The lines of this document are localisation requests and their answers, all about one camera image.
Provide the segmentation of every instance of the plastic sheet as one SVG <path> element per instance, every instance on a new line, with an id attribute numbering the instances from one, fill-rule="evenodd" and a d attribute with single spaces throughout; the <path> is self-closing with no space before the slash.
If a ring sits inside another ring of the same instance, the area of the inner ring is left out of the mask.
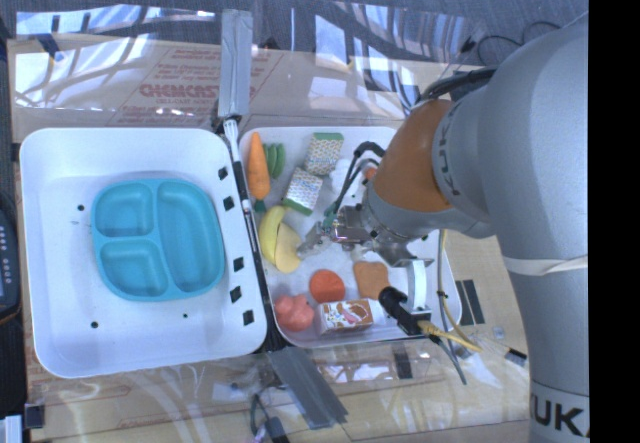
<path id="1" fill-rule="evenodd" d="M 292 9 L 290 39 L 277 43 L 259 1 L 247 0 L 247 8 L 256 25 L 251 113 L 242 132 L 301 124 L 397 128 L 428 85 L 467 68 L 483 35 L 481 24 L 463 17 L 325 2 L 313 9 L 313 21 Z M 13 141 L 51 127 L 210 130 L 218 15 L 131 5 L 18 14 L 8 46 Z M 18 174 L 17 192 L 22 180 Z M 484 351 L 459 357 L 467 384 L 447 354 L 422 338 L 304 349 L 347 412 L 319 429 L 262 352 L 54 376 L 33 348 L 23 267 L 27 411 L 43 413 L 41 424 L 30 425 L 32 440 L 250 442 L 278 418 L 292 439 L 346 442 L 526 420 L 526 359 L 507 359 L 512 347 L 526 354 L 526 344 L 495 241 L 478 247 L 452 238 L 447 252 L 461 278 L 456 287 L 475 281 L 483 300 L 484 322 L 472 320 L 467 330 Z"/>

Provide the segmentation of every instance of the blue plate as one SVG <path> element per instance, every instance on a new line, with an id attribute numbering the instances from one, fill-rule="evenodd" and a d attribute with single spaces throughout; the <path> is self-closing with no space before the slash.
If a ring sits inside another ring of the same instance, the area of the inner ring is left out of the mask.
<path id="1" fill-rule="evenodd" d="M 125 299 L 199 295 L 224 274 L 215 208 L 193 183 L 154 178 L 112 184 L 94 199 L 91 226 L 100 275 Z"/>

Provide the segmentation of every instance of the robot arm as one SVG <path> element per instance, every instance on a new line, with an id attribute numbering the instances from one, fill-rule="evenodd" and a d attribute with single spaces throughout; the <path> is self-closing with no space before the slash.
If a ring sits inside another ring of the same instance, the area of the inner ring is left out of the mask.
<path id="1" fill-rule="evenodd" d="M 369 240 L 390 266 L 436 229 L 497 237 L 527 338 L 532 443 L 590 437 L 587 45 L 586 23 L 548 33 L 459 102 L 416 106 L 332 236 Z"/>

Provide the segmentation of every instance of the hole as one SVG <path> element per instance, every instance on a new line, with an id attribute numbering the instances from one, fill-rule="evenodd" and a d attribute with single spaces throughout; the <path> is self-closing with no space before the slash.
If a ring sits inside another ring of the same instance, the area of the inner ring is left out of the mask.
<path id="1" fill-rule="evenodd" d="M 224 198 L 223 203 L 224 203 L 224 209 L 227 212 L 234 207 L 233 198 L 231 196 Z"/>
<path id="2" fill-rule="evenodd" d="M 242 314 L 242 319 L 244 320 L 244 325 L 248 326 L 253 322 L 253 310 L 245 311 Z"/>
<path id="3" fill-rule="evenodd" d="M 242 290 L 240 290 L 240 286 L 234 288 L 231 292 L 229 292 L 231 296 L 231 302 L 235 303 L 238 299 L 242 297 Z"/>

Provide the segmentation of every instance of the white tray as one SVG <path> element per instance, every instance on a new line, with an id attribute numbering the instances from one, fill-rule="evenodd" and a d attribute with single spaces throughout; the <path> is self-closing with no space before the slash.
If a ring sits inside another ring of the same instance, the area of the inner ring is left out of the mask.
<path id="1" fill-rule="evenodd" d="M 286 166 L 283 173 L 277 180 L 272 179 L 271 192 L 265 199 L 267 208 L 278 204 L 284 196 L 291 175 L 295 166 L 302 166 L 307 152 L 307 148 L 314 132 L 340 132 L 344 137 L 344 143 L 341 148 L 340 158 L 348 159 L 353 157 L 353 151 L 364 141 L 373 141 L 385 149 L 391 138 L 395 134 L 395 130 L 383 126 L 371 127 L 261 127 L 248 130 L 240 139 L 240 152 L 243 156 L 244 163 L 247 163 L 249 153 L 249 141 L 251 133 L 257 131 L 260 133 L 263 143 L 281 142 L 286 149 Z M 365 155 L 366 157 L 376 158 L 373 153 Z M 335 200 L 337 192 L 332 190 L 332 182 L 328 176 L 324 179 L 320 196 L 315 205 L 312 215 L 305 216 L 295 210 L 289 210 L 284 221 L 291 226 L 304 239 L 309 229 L 318 220 L 323 219 L 324 210 Z M 354 205 L 361 201 L 361 195 L 364 187 L 359 191 L 350 193 L 353 195 L 345 196 L 343 205 Z M 259 224 L 259 214 L 256 214 L 256 222 Z M 426 300 L 428 306 L 433 310 L 432 321 L 439 327 L 442 327 L 442 317 L 440 316 L 437 291 L 437 251 L 438 251 L 439 232 L 434 231 L 429 235 L 426 241 L 416 241 L 412 243 L 408 249 L 418 258 L 434 259 L 434 262 L 426 269 L 427 272 L 427 294 Z M 462 316 L 462 305 L 460 297 L 455 286 L 453 274 L 449 266 L 446 254 L 443 254 L 442 260 L 442 276 L 443 287 L 448 294 L 447 305 L 451 311 L 454 320 L 459 321 Z M 375 253 L 368 253 L 364 259 L 369 261 L 381 261 L 380 257 Z M 296 295 L 306 294 L 309 304 L 315 309 L 317 302 L 309 295 L 309 280 L 313 273 L 318 269 L 331 269 L 336 271 L 343 279 L 346 287 L 345 299 L 357 299 L 358 286 L 353 275 L 350 254 L 343 251 L 338 244 L 332 244 L 331 247 L 317 255 L 305 258 L 300 266 L 290 274 L 283 274 L 278 271 L 275 266 L 263 260 L 267 285 L 272 304 L 280 295 Z M 402 292 L 408 292 L 407 270 L 404 268 L 389 269 L 390 283 Z M 326 347 L 338 344 L 354 344 L 362 342 L 373 342 L 383 340 L 393 340 L 406 338 L 407 335 L 398 328 L 397 322 L 387 316 L 382 316 L 376 323 L 364 331 L 334 333 L 320 336 L 316 329 L 310 327 L 304 331 L 292 332 L 284 328 L 278 327 L 282 335 L 293 345 L 299 347 Z"/>
<path id="2" fill-rule="evenodd" d="M 198 129 L 38 130 L 22 143 L 20 171 L 34 346 L 51 373 L 86 377 L 260 347 L 266 314 L 231 159 L 218 136 Z M 193 182 L 211 197 L 225 243 L 224 277 L 189 299 L 122 299 L 100 278 L 93 199 L 116 181 L 167 176 Z M 228 210 L 227 198 L 234 205 Z"/>

